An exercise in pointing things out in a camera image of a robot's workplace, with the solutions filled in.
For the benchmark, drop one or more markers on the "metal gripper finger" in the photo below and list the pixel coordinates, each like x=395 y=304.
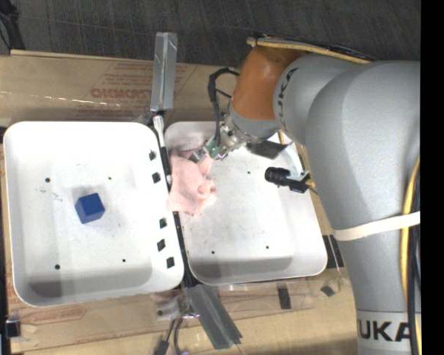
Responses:
x=197 y=157

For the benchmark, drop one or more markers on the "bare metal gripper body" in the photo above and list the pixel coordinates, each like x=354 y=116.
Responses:
x=230 y=138

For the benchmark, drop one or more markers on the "pink cloth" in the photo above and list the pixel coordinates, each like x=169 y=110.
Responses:
x=190 y=189

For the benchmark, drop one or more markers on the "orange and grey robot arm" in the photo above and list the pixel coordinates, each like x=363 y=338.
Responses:
x=359 y=142

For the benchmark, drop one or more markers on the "thin black and white rod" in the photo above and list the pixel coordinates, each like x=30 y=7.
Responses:
x=165 y=161

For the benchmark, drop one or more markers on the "white plastic tray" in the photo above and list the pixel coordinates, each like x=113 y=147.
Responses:
x=96 y=257
x=251 y=220

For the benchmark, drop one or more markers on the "blue cube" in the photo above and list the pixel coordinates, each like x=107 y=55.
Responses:
x=90 y=208

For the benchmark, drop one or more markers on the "brown cardboard board red print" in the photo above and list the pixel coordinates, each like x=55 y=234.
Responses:
x=77 y=87

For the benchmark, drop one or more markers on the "black cylinder on white bracket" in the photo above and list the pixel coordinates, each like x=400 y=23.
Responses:
x=281 y=178

